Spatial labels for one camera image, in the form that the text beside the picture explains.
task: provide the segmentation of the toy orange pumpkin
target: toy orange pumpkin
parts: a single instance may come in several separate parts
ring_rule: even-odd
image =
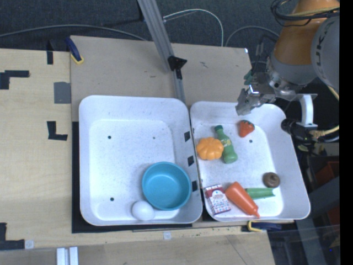
[[[222,157],[224,146],[219,139],[204,137],[196,145],[196,152],[203,160],[214,160]]]

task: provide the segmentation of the black cable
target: black cable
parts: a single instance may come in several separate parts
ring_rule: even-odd
[[[316,13],[316,14],[312,14],[312,15],[302,15],[302,16],[295,16],[295,15],[288,15],[288,14],[280,13],[280,11],[279,11],[280,7],[283,4],[288,3],[290,1],[292,1],[292,0],[274,0],[271,4],[271,12],[274,15],[276,21],[282,26],[284,26],[284,25],[281,24],[279,22],[279,20],[284,20],[284,21],[308,20],[305,24],[302,24],[302,25],[290,25],[290,26],[302,27],[302,26],[308,24],[310,22],[310,20],[312,20],[312,19],[330,18],[330,17],[335,17],[335,16],[340,15],[340,7],[330,9],[327,11],[323,11],[322,13]]]
[[[340,139],[340,136],[337,135],[337,136],[334,137],[333,139],[324,139],[323,142],[324,142],[324,143],[330,143],[330,142],[338,141],[339,139]]]
[[[262,47],[263,46],[263,43],[264,43],[264,39],[265,38],[268,38],[269,40],[271,40],[273,43],[276,43],[277,42],[277,39],[276,38],[273,38],[267,34],[263,34],[260,39],[259,39],[259,43],[257,45],[257,47]],[[256,59],[255,61],[253,62],[254,65],[252,66],[252,69],[251,69],[251,72],[252,72],[252,75],[256,72],[256,69],[257,69],[257,66],[260,62],[260,59],[261,59],[261,56],[262,56],[263,52],[261,51],[260,53],[257,52],[256,50]]]

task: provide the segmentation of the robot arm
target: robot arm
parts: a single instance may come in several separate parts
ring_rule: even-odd
[[[312,99],[315,94],[299,94],[307,84],[319,77],[339,93],[339,2],[337,0],[299,0],[290,15],[278,8],[290,0],[276,0],[272,12],[287,22],[268,58],[265,72],[250,71],[245,78],[248,89],[242,89],[236,111],[246,115],[276,98],[300,101],[302,121],[282,123],[288,132],[295,126],[300,139],[317,128],[313,121]]]

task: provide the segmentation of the red and white box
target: red and white box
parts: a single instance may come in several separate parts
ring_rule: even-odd
[[[228,212],[231,210],[231,206],[221,184],[206,187],[204,191],[213,215]]]

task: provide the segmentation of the gray carpet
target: gray carpet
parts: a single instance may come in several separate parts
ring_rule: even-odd
[[[224,43],[242,27],[259,26],[279,33],[281,27],[271,14],[273,0],[156,0],[162,16],[186,9],[204,9],[216,15],[224,29]],[[144,22],[119,25],[138,19],[136,0],[0,0],[0,35],[17,30],[61,24],[113,27],[151,40]],[[221,28],[215,17],[196,12],[169,20],[165,27],[173,43],[221,46]],[[119,33],[86,28],[59,28],[0,38],[1,48],[45,50],[47,41],[55,50],[65,51],[64,38],[71,35],[131,38]],[[228,46],[246,47],[253,57],[259,29],[242,30]],[[265,48],[270,51],[273,44]]]

